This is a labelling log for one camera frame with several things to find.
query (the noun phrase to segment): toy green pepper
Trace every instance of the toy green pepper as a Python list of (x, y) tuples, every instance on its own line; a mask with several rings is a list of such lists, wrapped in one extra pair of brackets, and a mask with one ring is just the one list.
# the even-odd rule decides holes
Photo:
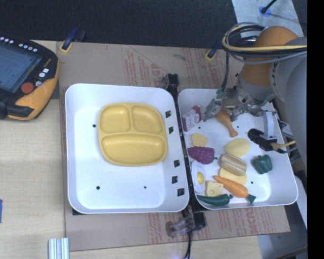
[(256, 159), (252, 160), (252, 165), (259, 174), (264, 174), (272, 170), (272, 163), (270, 156), (267, 154), (258, 155)]

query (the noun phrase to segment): green cucumber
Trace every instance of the green cucumber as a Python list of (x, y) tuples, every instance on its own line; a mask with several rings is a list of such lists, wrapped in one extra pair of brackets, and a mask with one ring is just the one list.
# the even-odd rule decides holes
[(208, 203), (209, 205), (227, 205), (232, 198), (232, 195), (223, 194), (219, 196), (201, 196), (197, 195), (198, 200)]

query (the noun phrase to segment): toy carrot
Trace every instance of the toy carrot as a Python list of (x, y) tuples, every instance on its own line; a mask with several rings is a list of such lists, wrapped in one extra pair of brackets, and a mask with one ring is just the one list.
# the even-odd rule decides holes
[(231, 192), (234, 196), (246, 197), (251, 203), (253, 203), (253, 201), (255, 200), (256, 197), (250, 195), (248, 193), (247, 188), (244, 185), (239, 184), (230, 179), (222, 178), (219, 175), (214, 175), (213, 177), (217, 182), (222, 183), (223, 187), (226, 188), (229, 192)]

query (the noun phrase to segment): divided yellow plate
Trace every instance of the divided yellow plate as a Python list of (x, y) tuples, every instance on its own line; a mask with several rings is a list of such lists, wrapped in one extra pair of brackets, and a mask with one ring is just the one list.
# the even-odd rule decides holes
[(109, 104), (102, 108), (97, 128), (102, 155), (114, 165), (154, 165), (167, 155), (164, 122), (152, 106)]

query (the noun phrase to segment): toy bread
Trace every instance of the toy bread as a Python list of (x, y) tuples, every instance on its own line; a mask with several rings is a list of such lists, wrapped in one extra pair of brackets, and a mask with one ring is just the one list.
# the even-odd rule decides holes
[(246, 174), (247, 163), (233, 154), (223, 154), (219, 163), (223, 169), (235, 175), (242, 176)]

